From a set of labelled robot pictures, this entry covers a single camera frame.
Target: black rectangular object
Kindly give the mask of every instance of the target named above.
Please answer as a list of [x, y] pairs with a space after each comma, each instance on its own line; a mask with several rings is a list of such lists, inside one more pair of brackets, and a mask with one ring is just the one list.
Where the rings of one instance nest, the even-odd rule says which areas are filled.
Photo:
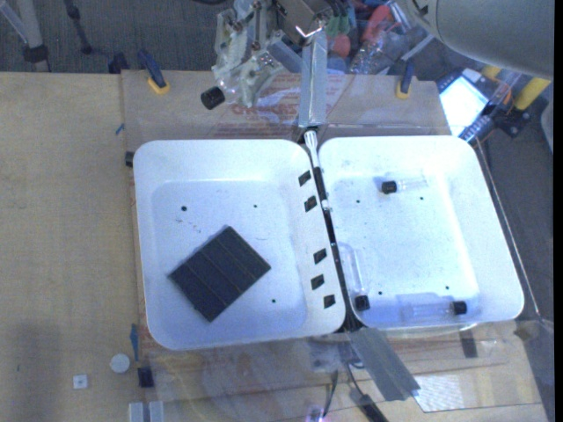
[[195, 309], [213, 322], [270, 268], [227, 227], [168, 276]]

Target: metal leg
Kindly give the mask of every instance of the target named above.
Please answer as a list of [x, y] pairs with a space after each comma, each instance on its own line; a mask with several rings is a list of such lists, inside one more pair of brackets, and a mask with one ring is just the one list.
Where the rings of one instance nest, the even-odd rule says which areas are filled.
[[82, 25], [80, 24], [80, 11], [74, 5], [72, 0], [63, 0], [63, 2], [66, 7], [67, 14], [72, 19], [74, 27], [77, 30], [78, 37], [80, 38], [80, 43], [82, 44], [80, 51], [85, 55], [89, 55], [92, 52], [92, 47], [86, 38], [86, 33], [84, 32]]
[[27, 46], [24, 58], [37, 72], [49, 72], [48, 51], [43, 44], [33, 0], [16, 0], [21, 21], [26, 28]]

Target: white tray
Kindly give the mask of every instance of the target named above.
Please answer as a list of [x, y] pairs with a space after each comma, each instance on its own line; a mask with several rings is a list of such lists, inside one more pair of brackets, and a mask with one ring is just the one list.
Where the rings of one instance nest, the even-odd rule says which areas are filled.
[[[304, 210], [317, 195], [313, 179], [299, 185], [307, 171], [307, 154], [288, 141], [156, 141], [136, 151], [147, 321], [159, 344], [186, 350], [340, 328], [345, 306], [322, 210]], [[226, 225], [272, 268], [210, 323], [167, 275]], [[314, 264], [321, 249], [327, 257]]]
[[[479, 161], [452, 136], [337, 138], [320, 163], [355, 311], [366, 325], [413, 328], [509, 320], [523, 308]], [[381, 184], [396, 180], [398, 191]], [[455, 316], [450, 303], [467, 304]]]

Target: small white square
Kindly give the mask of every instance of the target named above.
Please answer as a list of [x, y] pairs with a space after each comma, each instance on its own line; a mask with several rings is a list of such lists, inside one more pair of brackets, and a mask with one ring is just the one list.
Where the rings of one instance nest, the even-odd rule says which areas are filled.
[[74, 375], [72, 377], [72, 387], [74, 389], [86, 389], [88, 388], [88, 375]]

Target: dark floor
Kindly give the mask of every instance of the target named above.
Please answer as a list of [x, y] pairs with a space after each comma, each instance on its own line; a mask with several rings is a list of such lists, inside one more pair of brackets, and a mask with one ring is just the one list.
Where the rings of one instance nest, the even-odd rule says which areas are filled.
[[[17, 9], [14, 0], [6, 0]], [[82, 15], [92, 55], [80, 53], [80, 42], [62, 0], [33, 0], [40, 29], [50, 52], [53, 72], [107, 73], [108, 61], [122, 52], [137, 69], [136, 52], [144, 47], [162, 69], [209, 70], [215, 62], [216, 14], [222, 7], [187, 0], [74, 0]], [[0, 16], [0, 71], [31, 71], [23, 60], [22, 43]], [[419, 79], [436, 80], [453, 67], [471, 67], [472, 60], [434, 41], [417, 56]], [[487, 140], [486, 156], [504, 204], [523, 267], [530, 283], [520, 319], [553, 321], [553, 154], [540, 124], [543, 94], [530, 108], [530, 122], [512, 138], [497, 130]], [[553, 332], [542, 330], [527, 342], [550, 420], [554, 420], [552, 379]], [[538, 358], [548, 358], [538, 362]]]

